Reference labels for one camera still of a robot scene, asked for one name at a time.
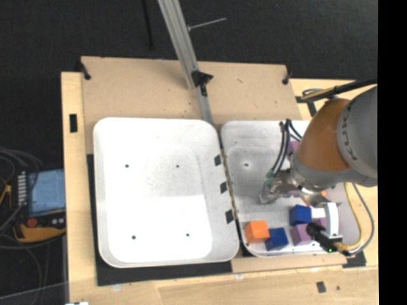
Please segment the purple cube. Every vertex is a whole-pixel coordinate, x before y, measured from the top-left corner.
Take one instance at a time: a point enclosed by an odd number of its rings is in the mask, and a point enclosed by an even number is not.
[[[290,235],[295,246],[308,245],[313,243],[313,239],[307,233],[308,224],[299,224],[290,229]]]
[[[315,223],[326,228],[326,218],[318,218]]]
[[[297,150],[299,145],[300,145],[300,142],[297,140],[291,140],[288,143],[287,152],[286,152],[288,159],[291,159],[291,157],[294,156],[295,151]]]

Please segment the blue block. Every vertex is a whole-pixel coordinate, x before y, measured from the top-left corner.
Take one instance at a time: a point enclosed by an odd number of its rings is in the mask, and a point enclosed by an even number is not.
[[[282,228],[271,228],[268,230],[270,232],[270,238],[265,241],[266,249],[279,250],[288,245],[288,238],[286,235],[286,230]]]
[[[290,209],[290,225],[307,224],[312,221],[311,208],[295,205]]]

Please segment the orange block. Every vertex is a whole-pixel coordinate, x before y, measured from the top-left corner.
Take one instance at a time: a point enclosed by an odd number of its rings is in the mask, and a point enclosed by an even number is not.
[[[245,226],[244,233],[249,244],[262,243],[270,238],[270,232],[265,220],[250,221]]]

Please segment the blue box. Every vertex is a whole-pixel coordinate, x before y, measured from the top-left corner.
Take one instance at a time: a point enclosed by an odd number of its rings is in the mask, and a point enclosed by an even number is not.
[[[266,249],[271,250],[280,250],[288,245],[288,238],[286,230],[281,228],[271,228],[268,230],[270,232],[270,238],[265,241]]]
[[[35,174],[29,175],[30,184],[34,183]],[[63,169],[46,170],[38,173],[37,183],[32,190],[30,215],[48,214],[56,210],[65,210],[65,175]]]
[[[312,222],[311,208],[295,205],[290,209],[290,225],[307,224]]]

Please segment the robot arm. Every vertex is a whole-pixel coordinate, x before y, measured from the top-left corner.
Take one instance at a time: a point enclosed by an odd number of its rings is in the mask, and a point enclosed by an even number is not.
[[[351,101],[328,100],[311,120],[290,168],[265,182],[261,200],[320,194],[339,182],[377,185],[377,86]]]

